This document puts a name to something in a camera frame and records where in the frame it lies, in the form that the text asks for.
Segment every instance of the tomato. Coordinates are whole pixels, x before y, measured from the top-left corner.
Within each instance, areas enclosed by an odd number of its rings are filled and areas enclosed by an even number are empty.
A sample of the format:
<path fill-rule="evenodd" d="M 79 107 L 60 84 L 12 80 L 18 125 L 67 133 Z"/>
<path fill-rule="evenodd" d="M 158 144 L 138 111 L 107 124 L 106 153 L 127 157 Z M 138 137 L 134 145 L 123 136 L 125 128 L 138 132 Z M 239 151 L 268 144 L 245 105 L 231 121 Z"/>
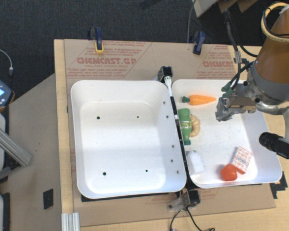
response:
<path fill-rule="evenodd" d="M 221 177 L 225 181 L 236 180 L 237 179 L 236 167 L 233 166 L 232 164 L 227 164 L 221 170 Z"/>

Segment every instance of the table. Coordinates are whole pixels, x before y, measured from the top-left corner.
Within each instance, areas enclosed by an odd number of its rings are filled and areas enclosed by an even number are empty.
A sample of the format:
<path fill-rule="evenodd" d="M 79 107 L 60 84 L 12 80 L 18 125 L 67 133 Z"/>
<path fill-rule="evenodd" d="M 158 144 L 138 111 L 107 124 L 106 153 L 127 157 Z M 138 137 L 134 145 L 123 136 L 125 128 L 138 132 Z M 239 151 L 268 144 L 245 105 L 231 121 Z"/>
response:
<path fill-rule="evenodd" d="M 259 51 L 259 47 L 248 47 L 250 51 Z M 62 213 L 73 213 L 73 193 L 71 178 L 71 163 L 69 150 L 68 115 L 66 112 L 66 69 L 65 69 L 65 45 L 64 40 L 54 41 L 55 53 L 55 81 L 57 94 L 57 115 L 58 115 L 58 139 L 59 139 L 59 160 L 60 160 L 60 182 L 61 182 L 61 207 Z M 265 115 L 268 127 L 271 132 L 284 135 L 285 125 L 283 117 Z M 216 230 L 289 230 L 289 160 L 280 158 L 284 170 L 288 188 L 286 191 L 278 192 L 276 208 L 266 210 L 253 210 L 237 213 L 225 213 L 197 216 L 196 223 L 201 228 L 215 227 Z M 159 219 L 141 222 L 130 222 L 102 226 L 83 227 L 82 231 L 149 231 L 169 229 L 170 219 Z M 177 218 L 174 227 L 178 230 L 193 230 L 193 224 L 189 217 Z"/>

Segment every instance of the toy carrot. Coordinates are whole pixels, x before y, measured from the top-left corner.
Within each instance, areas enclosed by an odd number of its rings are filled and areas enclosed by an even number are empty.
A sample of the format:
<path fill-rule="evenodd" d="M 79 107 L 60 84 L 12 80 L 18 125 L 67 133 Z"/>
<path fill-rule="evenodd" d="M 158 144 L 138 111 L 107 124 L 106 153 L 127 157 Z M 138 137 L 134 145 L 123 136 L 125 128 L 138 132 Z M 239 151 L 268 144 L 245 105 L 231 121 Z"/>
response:
<path fill-rule="evenodd" d="M 200 105 L 200 104 L 210 103 L 215 100 L 216 98 L 214 97 L 201 96 L 201 95 L 191 95 L 189 98 L 184 96 L 182 98 L 183 103 L 189 102 L 191 105 Z"/>

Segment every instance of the dark carpet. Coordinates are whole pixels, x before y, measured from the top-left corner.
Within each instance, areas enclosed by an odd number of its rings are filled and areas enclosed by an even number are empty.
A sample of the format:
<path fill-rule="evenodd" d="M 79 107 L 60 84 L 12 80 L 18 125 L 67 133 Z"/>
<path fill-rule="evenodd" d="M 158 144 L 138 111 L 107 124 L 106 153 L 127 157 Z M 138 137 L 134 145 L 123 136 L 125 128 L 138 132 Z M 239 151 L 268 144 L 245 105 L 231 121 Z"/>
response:
<path fill-rule="evenodd" d="M 230 8 L 240 41 L 261 46 L 260 19 L 277 0 L 259 0 L 244 13 Z M 289 0 L 278 0 L 289 3 Z M 192 0 L 0 0 L 0 49 L 14 66 L 16 98 L 54 73 L 53 40 L 86 39 L 91 26 L 103 39 L 186 42 Z M 217 4 L 201 17 L 192 14 L 191 34 L 204 31 L 205 43 L 230 44 Z M 9 61 L 0 52 L 0 79 L 9 83 Z"/>

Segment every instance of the green plastic bottle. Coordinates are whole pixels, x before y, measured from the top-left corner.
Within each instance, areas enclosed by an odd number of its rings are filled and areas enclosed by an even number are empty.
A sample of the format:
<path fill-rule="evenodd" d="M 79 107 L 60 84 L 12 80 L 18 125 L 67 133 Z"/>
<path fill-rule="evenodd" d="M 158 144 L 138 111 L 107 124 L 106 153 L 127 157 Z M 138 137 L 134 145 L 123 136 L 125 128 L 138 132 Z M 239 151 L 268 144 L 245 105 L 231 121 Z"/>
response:
<path fill-rule="evenodd" d="M 187 108 L 178 110 L 180 128 L 181 128 L 181 133 L 183 136 L 184 145 L 190 145 L 191 144 L 191 141 L 189 139 L 189 134 L 192 131 L 192 123 L 191 123 L 190 114 L 191 114 L 191 112 Z"/>

